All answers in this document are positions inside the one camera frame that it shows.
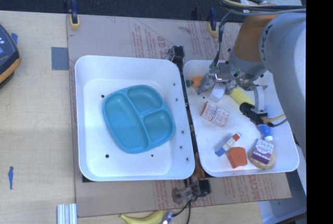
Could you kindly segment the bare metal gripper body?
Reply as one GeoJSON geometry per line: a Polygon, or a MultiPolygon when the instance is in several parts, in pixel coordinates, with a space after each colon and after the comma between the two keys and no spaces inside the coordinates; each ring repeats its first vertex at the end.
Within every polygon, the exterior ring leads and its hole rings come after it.
{"type": "Polygon", "coordinates": [[[250,62],[243,70],[234,61],[212,62],[209,66],[209,73],[214,75],[217,83],[225,85],[235,81],[237,87],[244,91],[254,90],[256,86],[254,82],[263,77],[266,71],[267,69],[258,62],[250,62]]]}

